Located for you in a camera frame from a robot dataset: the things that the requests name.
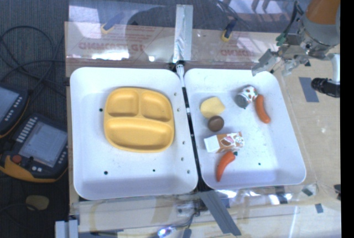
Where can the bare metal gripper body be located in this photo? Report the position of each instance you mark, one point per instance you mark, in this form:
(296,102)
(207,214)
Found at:
(294,50)

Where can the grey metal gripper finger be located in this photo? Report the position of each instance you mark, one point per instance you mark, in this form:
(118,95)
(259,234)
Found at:
(264,61)
(291,66)

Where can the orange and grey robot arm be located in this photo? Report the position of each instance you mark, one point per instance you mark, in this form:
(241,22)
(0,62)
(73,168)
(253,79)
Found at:
(323,1)

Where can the small white printed can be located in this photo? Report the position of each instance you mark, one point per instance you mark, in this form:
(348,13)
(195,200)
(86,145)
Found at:
(246,95)

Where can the orange sausage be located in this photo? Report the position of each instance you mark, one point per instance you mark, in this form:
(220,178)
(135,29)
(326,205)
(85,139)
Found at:
(262,111)

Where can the pale yellow toy bread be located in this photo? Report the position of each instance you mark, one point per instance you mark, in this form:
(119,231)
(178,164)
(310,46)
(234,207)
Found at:
(211,106)

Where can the brown round biscuit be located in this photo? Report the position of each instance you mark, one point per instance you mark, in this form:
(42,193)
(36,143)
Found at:
(216,123)

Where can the white plastic tray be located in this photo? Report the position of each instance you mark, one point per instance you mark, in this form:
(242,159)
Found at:
(271,154)
(91,148)

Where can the white and orange carton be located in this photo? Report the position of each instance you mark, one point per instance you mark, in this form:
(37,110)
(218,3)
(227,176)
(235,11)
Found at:
(224,142)

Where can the orange carrot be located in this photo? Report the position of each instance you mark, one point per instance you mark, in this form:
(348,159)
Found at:
(224,165)

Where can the yellow divided plate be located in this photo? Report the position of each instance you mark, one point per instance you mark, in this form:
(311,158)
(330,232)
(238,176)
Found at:
(138,131)

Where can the black cylinder on white bracket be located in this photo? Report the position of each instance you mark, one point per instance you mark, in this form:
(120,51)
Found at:
(326,86)

